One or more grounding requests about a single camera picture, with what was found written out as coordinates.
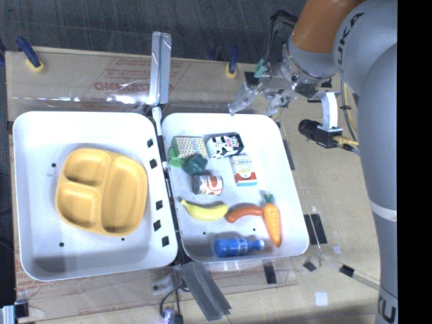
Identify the black and white cow carton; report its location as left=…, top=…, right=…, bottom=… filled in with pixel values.
left=205, top=132, right=245, bottom=159

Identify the yellow banana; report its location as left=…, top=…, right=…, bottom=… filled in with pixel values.
left=179, top=198, right=230, bottom=221

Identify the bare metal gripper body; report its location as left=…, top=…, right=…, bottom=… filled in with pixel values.
left=258, top=61, right=323, bottom=107

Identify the red and white can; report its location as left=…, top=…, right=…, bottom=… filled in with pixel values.
left=192, top=174, right=224, bottom=196

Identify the black cylinder on white bracket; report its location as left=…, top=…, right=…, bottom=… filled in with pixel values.
left=298, top=91, right=344, bottom=149

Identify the white and red carton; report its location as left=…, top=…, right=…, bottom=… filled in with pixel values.
left=230, top=154, right=259, bottom=187

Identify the blue bottle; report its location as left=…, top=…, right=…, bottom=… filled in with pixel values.
left=213, top=236, right=266, bottom=259

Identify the light green toy vegetable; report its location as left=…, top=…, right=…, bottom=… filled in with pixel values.
left=167, top=147, right=186, bottom=169

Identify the white plastic tray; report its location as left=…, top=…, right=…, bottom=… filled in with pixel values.
left=161, top=112, right=311, bottom=264
left=11, top=110, right=179, bottom=282

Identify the dark green broccoli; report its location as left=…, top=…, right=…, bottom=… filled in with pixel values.
left=182, top=153, right=209, bottom=177

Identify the yellow divided plate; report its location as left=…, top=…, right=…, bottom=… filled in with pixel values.
left=54, top=147, right=150, bottom=238

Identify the brown cardboard board, red print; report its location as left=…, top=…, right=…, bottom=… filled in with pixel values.
left=4, top=45, right=383, bottom=324

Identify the orange carrot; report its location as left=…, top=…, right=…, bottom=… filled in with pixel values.
left=262, top=193, right=283, bottom=248

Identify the orange sausage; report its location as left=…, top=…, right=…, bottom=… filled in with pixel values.
left=225, top=205, right=265, bottom=224

